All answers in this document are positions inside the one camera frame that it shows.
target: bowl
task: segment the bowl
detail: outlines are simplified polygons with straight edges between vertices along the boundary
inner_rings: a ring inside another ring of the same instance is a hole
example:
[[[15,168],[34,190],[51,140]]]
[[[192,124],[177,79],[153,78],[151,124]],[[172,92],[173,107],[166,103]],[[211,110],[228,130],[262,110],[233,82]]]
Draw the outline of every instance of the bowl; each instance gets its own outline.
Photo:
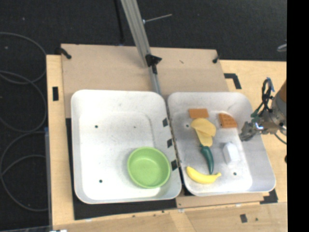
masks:
[[[153,147],[135,149],[127,161],[132,181],[143,188],[158,188],[170,176],[170,163],[165,154]]]

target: table surface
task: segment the table surface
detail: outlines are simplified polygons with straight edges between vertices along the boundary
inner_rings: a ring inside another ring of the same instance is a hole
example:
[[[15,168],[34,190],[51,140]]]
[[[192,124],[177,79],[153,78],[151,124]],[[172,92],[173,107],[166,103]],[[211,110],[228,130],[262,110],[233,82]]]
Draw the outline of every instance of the table surface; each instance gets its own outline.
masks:
[[[261,86],[266,77],[272,79],[276,91],[286,80],[286,62],[220,60],[220,64],[223,73],[235,73],[238,76],[242,87],[236,89],[233,80],[226,79],[229,91],[243,93],[254,109],[260,104]],[[53,102],[52,87],[58,87],[57,102]],[[196,197],[182,196],[178,201],[189,203],[184,205],[188,208],[74,220],[61,56],[47,56],[47,89],[52,219],[55,230],[204,231],[207,228],[208,231],[287,231],[287,165],[284,161],[287,148],[273,135],[263,135],[262,138],[276,176],[278,203],[260,204],[259,200],[267,193],[254,194],[255,197],[247,199],[236,195],[233,197],[234,203],[209,198],[202,202],[202,206],[199,199],[195,200]],[[242,222],[240,215],[245,216],[247,222]]]

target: white tray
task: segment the white tray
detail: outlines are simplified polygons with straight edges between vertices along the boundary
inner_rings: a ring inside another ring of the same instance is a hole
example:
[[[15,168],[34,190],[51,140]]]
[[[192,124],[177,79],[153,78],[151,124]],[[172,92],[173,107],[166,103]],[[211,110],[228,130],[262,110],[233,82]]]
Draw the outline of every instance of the white tray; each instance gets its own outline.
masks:
[[[160,188],[133,183],[126,168],[141,146],[176,160],[165,101],[154,92],[80,90],[71,99],[74,188],[84,203],[173,199],[181,191],[178,168]]]
[[[239,133],[245,121],[250,121],[253,112],[248,99],[234,92],[179,92],[168,98],[170,122],[176,140],[184,184],[196,196],[209,196],[243,192],[267,192],[275,187],[275,175],[271,168],[266,149],[260,135],[248,142],[239,139]],[[200,152],[200,142],[190,124],[193,121],[188,110],[190,108],[206,108],[208,120],[217,132],[213,138],[211,152],[214,158],[213,173],[221,172],[212,184],[199,184],[186,173],[191,166],[199,172],[209,174],[207,162]],[[231,115],[238,127],[222,129],[218,118],[219,113]],[[227,164],[223,154],[226,143],[232,142],[238,148],[239,162]]]

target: banana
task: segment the banana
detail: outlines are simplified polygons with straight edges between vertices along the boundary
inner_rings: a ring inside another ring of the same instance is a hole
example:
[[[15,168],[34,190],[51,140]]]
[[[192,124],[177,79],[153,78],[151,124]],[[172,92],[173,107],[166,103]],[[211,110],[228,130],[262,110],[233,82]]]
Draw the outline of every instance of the banana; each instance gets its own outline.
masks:
[[[211,184],[215,182],[215,180],[221,176],[221,173],[218,172],[217,174],[202,174],[195,170],[192,167],[186,167],[187,174],[189,177],[194,180],[195,182],[201,183],[201,184]]]

